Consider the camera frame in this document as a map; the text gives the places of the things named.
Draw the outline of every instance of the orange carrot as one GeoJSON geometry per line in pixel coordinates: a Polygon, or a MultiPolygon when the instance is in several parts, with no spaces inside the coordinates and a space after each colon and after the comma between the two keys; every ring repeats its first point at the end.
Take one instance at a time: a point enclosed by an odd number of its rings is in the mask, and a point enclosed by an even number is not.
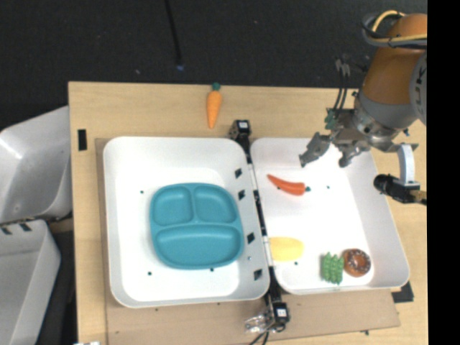
{"type": "Polygon", "coordinates": [[[286,193],[293,194],[294,196],[301,196],[305,192],[304,183],[293,183],[283,179],[276,178],[271,174],[267,174],[269,180],[275,184],[279,189],[285,191],[286,193]]]}
{"type": "Polygon", "coordinates": [[[216,125],[217,116],[222,104],[222,95],[219,92],[221,85],[213,83],[213,90],[208,94],[206,112],[208,114],[208,126],[213,129],[216,125]]]}

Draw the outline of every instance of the chocolate donut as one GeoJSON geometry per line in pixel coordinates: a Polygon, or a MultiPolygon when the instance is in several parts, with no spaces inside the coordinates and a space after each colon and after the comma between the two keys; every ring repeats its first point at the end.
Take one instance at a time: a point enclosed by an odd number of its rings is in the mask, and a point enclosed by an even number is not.
{"type": "Polygon", "coordinates": [[[345,272],[353,277],[360,277],[371,269],[371,259],[360,249],[347,249],[344,252],[345,272]]]}

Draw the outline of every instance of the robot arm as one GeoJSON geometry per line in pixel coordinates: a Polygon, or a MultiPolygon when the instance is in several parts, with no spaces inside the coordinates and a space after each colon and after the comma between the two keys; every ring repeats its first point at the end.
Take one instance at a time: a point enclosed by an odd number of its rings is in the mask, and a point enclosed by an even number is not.
{"type": "MultiPolygon", "coordinates": [[[[418,119],[426,125],[427,27],[426,14],[406,15],[389,10],[363,19],[364,40],[377,47],[374,60],[362,87],[354,94],[353,109],[343,109],[346,88],[340,88],[336,103],[328,109],[325,119],[325,128],[331,133],[315,134],[300,155],[302,167],[321,157],[330,143],[342,152],[341,167],[371,147],[397,152],[401,177],[379,175],[374,186],[403,203],[426,204],[426,193],[420,192],[413,172],[408,172],[413,167],[412,151],[418,145],[403,146],[395,144],[393,139],[418,119]],[[380,34],[380,26],[389,19],[395,21],[385,34],[380,34]]],[[[350,74],[348,64],[338,60],[336,67],[342,83],[346,83],[350,74]]]]}

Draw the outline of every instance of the donut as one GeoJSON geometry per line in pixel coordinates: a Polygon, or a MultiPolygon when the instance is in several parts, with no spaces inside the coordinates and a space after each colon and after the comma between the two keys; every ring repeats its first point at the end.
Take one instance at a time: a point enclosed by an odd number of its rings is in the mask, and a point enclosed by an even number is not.
{"type": "Polygon", "coordinates": [[[360,249],[347,249],[344,261],[345,272],[353,277],[361,277],[371,269],[371,259],[360,249]]]}

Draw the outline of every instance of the table surface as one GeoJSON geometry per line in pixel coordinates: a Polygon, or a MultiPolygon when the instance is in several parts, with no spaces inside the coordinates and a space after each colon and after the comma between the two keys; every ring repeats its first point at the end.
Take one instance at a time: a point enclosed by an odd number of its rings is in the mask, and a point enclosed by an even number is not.
{"type": "MultiPolygon", "coordinates": [[[[71,82],[68,86],[73,174],[75,273],[78,340],[107,344],[104,255],[99,223],[96,140],[122,135],[225,137],[235,119],[248,119],[252,139],[312,137],[323,134],[326,107],[335,101],[335,88],[222,86],[224,102],[214,129],[206,123],[204,101],[210,86],[71,82]],[[85,129],[87,149],[79,150],[78,130],[85,129]]],[[[352,107],[352,96],[346,103],[352,107]]],[[[396,142],[418,143],[416,178],[426,189],[426,128],[417,121],[410,136],[396,142]]],[[[399,175],[396,154],[372,151],[381,173],[399,175]]],[[[389,205],[410,265],[415,300],[398,303],[400,326],[370,331],[283,339],[276,344],[427,344],[427,217],[426,207],[389,205]]]]}

